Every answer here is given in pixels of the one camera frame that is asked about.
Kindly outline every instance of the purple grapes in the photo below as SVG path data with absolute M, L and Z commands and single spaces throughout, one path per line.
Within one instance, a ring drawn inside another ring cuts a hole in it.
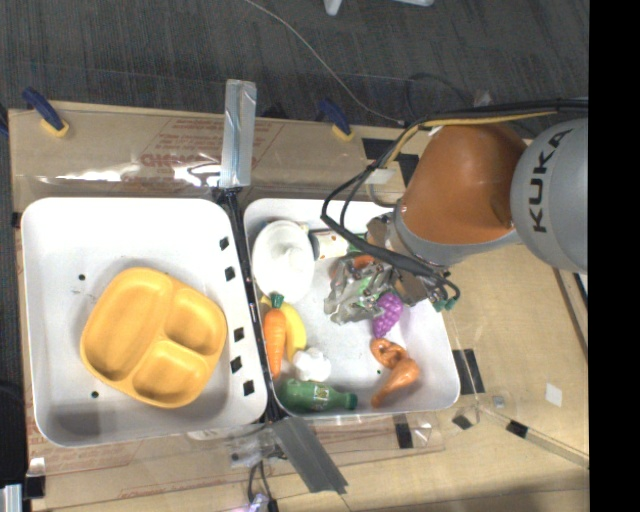
M 395 293 L 387 292 L 377 301 L 384 312 L 373 319 L 373 336 L 382 338 L 400 320 L 404 303 Z

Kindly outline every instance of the bottle label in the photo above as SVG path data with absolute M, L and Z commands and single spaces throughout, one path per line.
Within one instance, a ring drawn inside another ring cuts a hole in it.
M 329 405 L 329 388 L 317 385 L 313 388 L 313 405 L 312 411 L 324 411 Z

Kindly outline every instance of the black cable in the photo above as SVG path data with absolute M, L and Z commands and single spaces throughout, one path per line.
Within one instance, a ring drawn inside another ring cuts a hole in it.
M 462 89 L 459 89 L 453 83 L 449 82 L 448 80 L 446 80 L 445 78 L 439 75 L 435 75 L 427 72 L 416 73 L 414 75 L 411 75 L 409 78 L 407 78 L 407 82 L 404 87 L 405 101 L 407 102 L 407 106 L 409 107 L 409 113 L 413 118 L 416 118 L 417 116 L 416 116 L 415 110 L 413 109 L 413 101 L 411 101 L 410 89 L 411 89 L 411 86 L 414 84 L 414 82 L 418 82 L 419 80 L 422 80 L 424 78 L 435 80 L 436 82 L 440 82 L 441 84 L 446 85 L 450 91 L 453 91 L 456 94 L 456 96 L 462 103 L 466 103 L 467 100 L 471 100 L 471 95 L 469 95 L 469 98 L 465 97 L 468 93 L 466 93 Z
M 346 229 L 344 222 L 346 212 L 349 203 L 355 196 L 357 190 L 373 171 L 387 164 L 387 160 L 398 150 L 398 146 L 400 146 L 401 143 L 406 143 L 413 133 L 417 132 L 420 128 L 427 128 L 428 126 L 435 127 L 438 123 L 444 123 L 446 121 L 459 120 L 460 124 L 465 124 L 465 122 L 468 122 L 468 124 L 489 124 L 492 122 L 503 122 L 506 120 L 511 121 L 519 118 L 549 115 L 559 112 L 588 112 L 588 110 L 588 99 L 551 99 L 541 101 L 524 101 L 502 105 L 483 105 L 469 109 L 444 112 L 433 116 L 425 116 L 405 128 L 396 140 L 390 144 L 389 148 L 374 162 L 369 164 L 364 171 L 334 189 L 324 200 L 320 219 L 357 249 L 370 254 L 376 259 L 385 261 L 393 267 L 406 270 L 416 276 L 422 276 L 434 280 L 437 283 L 437 288 L 439 288 L 445 296 L 447 294 L 444 287 L 448 286 L 454 291 L 454 299 L 457 300 L 460 297 L 459 288 L 426 263 L 422 263 L 415 258 L 390 251 L 384 247 L 369 244 Z M 337 223 L 329 217 L 327 214 L 327 208 L 329 203 L 340 192 L 343 192 L 351 186 L 354 186 L 354 188 L 347 196 L 340 212 L 340 223 Z
M 271 489 L 269 489 L 269 484 L 267 483 L 267 478 L 264 475 L 264 459 L 260 460 L 260 476 L 262 477 L 262 483 L 264 484 L 264 488 L 267 491 L 267 496 L 269 496 L 269 500 L 273 499 L 271 495 Z
M 249 504 L 253 503 L 253 500 L 256 499 L 256 495 L 253 494 L 253 478 L 256 474 L 256 469 L 258 469 L 258 464 L 255 464 L 253 466 L 251 466 L 251 469 L 249 470 L 249 484 L 247 486 L 247 498 L 249 498 Z

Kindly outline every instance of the toy banana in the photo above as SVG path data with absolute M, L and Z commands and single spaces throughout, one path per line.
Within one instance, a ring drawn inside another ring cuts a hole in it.
M 271 307 L 271 300 L 266 295 L 263 295 L 260 302 Z M 298 350 L 304 350 L 307 347 L 307 330 L 300 318 L 300 314 L 296 311 L 291 304 L 283 302 L 280 309 L 284 313 L 287 319 L 286 323 L 286 351 L 287 359 L 293 361 L 293 355 Z

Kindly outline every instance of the toy carrot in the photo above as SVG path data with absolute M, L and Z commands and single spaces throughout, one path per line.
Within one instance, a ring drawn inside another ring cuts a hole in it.
M 262 330 L 267 348 L 267 359 L 271 376 L 277 379 L 280 376 L 282 356 L 284 355 L 285 341 L 287 337 L 287 319 L 280 309 L 284 297 L 278 293 L 271 294 L 271 309 L 264 316 Z

